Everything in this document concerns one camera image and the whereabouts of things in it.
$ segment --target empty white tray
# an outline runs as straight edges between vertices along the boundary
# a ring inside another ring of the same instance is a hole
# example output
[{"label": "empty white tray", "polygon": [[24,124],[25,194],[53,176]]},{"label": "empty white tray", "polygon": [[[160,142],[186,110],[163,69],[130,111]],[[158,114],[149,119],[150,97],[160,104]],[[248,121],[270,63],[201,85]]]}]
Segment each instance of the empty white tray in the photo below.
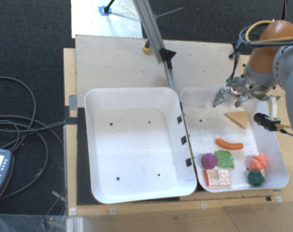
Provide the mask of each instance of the empty white tray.
[{"label": "empty white tray", "polygon": [[197,179],[178,95],[167,87],[85,96],[91,188],[102,203],[189,195]]},{"label": "empty white tray", "polygon": [[[224,103],[214,108],[211,101],[219,89],[219,87],[189,87],[181,94],[185,122],[201,186],[210,192],[223,192],[281,188],[287,185],[289,175],[275,133],[267,131],[253,120],[256,113],[268,114],[265,102],[252,99],[236,108],[234,106],[236,100],[229,97]],[[249,122],[245,129],[241,129],[224,116],[225,113],[236,111],[247,111]],[[205,183],[205,169],[201,164],[202,155],[225,150],[216,145],[217,138],[232,143],[241,142],[244,145],[241,150],[230,150],[234,158],[234,169],[230,169],[232,185],[229,188],[212,189],[208,188]],[[248,183],[247,168],[252,156],[260,153],[267,156],[268,167],[262,170],[265,182],[259,187],[254,187]]]}]

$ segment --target orange sausage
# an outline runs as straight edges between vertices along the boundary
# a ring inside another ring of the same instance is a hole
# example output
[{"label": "orange sausage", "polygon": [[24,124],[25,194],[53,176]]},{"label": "orange sausage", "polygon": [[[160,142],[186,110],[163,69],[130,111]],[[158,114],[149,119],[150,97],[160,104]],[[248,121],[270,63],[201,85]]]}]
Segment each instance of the orange sausage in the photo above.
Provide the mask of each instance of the orange sausage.
[{"label": "orange sausage", "polygon": [[221,138],[218,138],[216,140],[216,144],[224,149],[230,149],[230,150],[238,150],[243,148],[242,143],[232,144],[222,140]]}]

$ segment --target cheese wedge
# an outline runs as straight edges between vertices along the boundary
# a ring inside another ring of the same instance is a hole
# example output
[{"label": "cheese wedge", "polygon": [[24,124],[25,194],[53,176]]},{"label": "cheese wedge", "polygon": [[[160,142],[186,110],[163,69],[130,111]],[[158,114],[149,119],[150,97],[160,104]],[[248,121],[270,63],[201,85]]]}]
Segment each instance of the cheese wedge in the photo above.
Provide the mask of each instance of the cheese wedge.
[{"label": "cheese wedge", "polygon": [[245,129],[247,127],[249,118],[246,111],[227,113],[225,114],[225,116],[242,129]]}]

